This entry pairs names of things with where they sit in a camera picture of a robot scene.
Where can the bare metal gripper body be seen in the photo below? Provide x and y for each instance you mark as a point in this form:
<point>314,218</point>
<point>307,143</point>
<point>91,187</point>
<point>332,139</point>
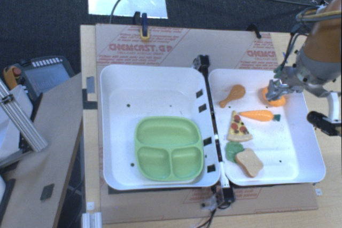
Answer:
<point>292,78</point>

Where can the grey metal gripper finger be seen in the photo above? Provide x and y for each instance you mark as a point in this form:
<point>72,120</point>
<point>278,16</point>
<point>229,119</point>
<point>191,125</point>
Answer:
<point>284,89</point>
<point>273,90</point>

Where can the orange round toy fruit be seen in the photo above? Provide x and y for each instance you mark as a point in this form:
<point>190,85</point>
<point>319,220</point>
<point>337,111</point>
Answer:
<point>279,102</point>

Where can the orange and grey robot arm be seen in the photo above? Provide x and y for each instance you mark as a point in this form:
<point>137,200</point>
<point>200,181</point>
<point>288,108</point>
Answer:
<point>323,37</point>

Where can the orange toy carrot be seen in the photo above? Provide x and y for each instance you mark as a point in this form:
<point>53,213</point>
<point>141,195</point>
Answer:
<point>257,115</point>

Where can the orange toy chicken drumstick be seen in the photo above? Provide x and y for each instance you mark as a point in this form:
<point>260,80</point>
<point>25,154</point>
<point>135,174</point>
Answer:
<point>235,93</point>

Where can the toy pizza slice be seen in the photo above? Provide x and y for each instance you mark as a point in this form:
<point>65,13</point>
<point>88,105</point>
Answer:
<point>237,130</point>

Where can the white plastic tray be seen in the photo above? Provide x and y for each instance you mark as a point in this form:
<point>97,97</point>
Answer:
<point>149,93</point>
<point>275,149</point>

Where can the thin black and white rod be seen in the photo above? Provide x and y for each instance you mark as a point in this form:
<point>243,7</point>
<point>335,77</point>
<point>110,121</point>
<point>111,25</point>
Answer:
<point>213,120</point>

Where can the green toy lettuce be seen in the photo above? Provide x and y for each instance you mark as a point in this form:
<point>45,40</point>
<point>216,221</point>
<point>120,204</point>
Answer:
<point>231,150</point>

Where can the tan toy bread slice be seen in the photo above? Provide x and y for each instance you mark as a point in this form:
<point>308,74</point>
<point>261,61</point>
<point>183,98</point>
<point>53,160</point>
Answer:
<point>249,163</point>

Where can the brown cardboard board red print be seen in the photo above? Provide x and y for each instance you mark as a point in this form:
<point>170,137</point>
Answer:
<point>171,45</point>

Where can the green divided plate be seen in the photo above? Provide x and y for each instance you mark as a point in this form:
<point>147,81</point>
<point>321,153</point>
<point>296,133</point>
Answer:
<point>167,146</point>

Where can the black cylinder on white bracket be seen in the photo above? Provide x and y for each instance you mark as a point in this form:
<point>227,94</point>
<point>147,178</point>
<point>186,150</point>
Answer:
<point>324,121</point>

